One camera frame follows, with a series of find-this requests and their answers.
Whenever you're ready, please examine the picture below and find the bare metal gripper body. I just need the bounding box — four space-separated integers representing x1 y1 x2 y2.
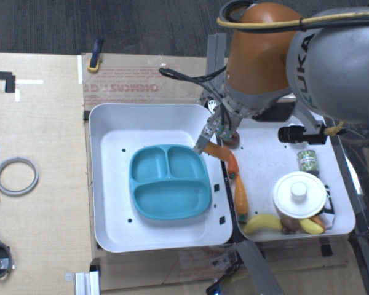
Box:
202 96 256 138

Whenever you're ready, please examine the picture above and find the orange sausage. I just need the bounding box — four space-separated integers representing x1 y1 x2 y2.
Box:
202 141 232 162

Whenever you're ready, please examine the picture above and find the brown doughnut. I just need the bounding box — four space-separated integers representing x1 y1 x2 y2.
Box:
223 131 241 149

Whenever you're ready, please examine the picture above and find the red-orange carrot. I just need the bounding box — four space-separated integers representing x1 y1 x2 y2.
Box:
226 153 240 179

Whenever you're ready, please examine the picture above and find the blue divided plate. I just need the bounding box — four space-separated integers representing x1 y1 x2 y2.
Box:
129 144 212 221

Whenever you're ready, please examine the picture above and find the orange carrot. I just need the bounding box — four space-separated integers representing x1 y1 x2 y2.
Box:
234 175 250 224

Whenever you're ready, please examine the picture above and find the white plastic tray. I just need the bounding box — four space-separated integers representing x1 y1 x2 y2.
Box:
88 103 234 254
230 115 357 243

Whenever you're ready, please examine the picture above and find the green can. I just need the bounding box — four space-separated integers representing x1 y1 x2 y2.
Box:
296 149 320 175

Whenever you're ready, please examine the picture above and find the brown cardboard board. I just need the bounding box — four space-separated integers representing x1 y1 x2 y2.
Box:
81 53 357 292

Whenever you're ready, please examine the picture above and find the yellow banana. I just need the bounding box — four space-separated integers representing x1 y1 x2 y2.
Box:
242 214 284 235

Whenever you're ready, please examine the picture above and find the white pot with lid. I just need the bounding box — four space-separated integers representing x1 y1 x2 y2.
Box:
272 171 328 220

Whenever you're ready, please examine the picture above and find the brown lumpy toy food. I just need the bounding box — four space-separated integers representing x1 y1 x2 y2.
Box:
279 216 301 235

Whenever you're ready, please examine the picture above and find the black and white packet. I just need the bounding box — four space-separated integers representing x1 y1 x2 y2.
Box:
320 184 336 227

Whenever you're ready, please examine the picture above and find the yellow oval toy food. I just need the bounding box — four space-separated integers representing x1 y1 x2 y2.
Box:
298 218 325 235

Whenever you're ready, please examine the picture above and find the small orange toy food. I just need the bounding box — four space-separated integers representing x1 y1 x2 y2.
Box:
309 214 327 230

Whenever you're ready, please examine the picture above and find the black cylinder on white bracket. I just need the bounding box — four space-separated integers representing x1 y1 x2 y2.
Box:
277 103 329 146

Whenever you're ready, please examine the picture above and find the grey tape ring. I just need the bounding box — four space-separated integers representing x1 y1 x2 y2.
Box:
0 156 39 197

